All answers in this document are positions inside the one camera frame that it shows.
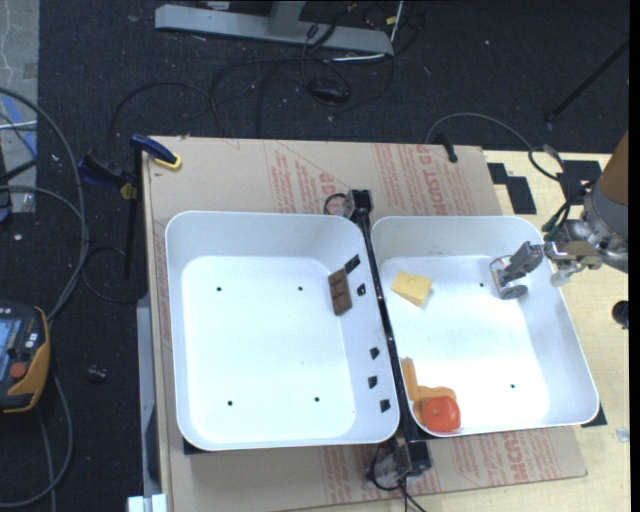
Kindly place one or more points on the thin black rod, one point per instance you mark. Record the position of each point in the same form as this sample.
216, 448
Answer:
386, 315

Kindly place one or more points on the thin shiny gripper finger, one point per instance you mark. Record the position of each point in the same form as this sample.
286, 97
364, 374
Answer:
495, 270

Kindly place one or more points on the brown cardboard board red print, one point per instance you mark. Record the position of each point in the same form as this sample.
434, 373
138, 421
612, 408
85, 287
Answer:
280, 175

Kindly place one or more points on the white plastic tray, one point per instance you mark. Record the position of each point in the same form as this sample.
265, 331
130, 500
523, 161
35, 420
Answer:
475, 345
260, 345

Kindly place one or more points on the pale orange strip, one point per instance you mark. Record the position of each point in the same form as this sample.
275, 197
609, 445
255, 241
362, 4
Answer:
410, 375

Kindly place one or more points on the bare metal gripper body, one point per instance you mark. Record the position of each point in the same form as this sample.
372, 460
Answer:
582, 252

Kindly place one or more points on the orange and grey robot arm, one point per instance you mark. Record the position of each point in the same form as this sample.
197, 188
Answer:
614, 180

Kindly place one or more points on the brown chocolate bar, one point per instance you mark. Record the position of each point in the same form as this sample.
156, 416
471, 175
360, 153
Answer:
340, 292

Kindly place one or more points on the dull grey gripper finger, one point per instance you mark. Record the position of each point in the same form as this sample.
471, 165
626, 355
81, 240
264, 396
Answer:
522, 260

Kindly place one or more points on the yellow cheese wedge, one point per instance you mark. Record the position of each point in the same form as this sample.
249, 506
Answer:
412, 289

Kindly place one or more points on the red tomato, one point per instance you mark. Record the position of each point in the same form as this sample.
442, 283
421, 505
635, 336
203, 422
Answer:
442, 415

